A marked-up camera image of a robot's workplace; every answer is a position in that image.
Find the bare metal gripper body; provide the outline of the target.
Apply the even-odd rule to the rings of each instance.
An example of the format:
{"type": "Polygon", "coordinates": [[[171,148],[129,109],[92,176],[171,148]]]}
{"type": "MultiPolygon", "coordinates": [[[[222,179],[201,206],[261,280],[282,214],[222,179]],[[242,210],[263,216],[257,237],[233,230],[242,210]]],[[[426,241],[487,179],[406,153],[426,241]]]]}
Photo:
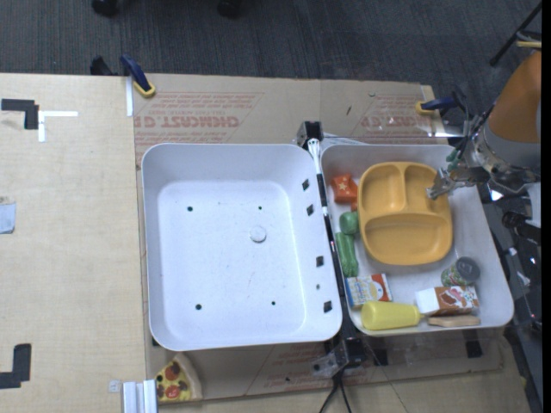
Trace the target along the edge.
{"type": "Polygon", "coordinates": [[[455,182],[487,183],[504,194],[521,194],[539,182],[539,145],[502,138],[472,138],[458,166],[455,182]]]}

